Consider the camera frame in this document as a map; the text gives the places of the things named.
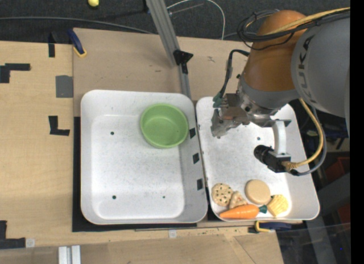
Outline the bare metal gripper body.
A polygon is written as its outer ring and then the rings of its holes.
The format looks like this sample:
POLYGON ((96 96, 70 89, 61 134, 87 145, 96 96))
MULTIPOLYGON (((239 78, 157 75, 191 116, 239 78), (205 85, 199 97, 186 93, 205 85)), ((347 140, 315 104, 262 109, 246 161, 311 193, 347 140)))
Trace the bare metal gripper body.
POLYGON ((259 106, 246 94, 241 97, 235 93, 227 93, 220 104, 219 126, 231 129, 254 123, 260 127, 268 127, 271 117, 278 110, 279 108, 269 109, 259 106))

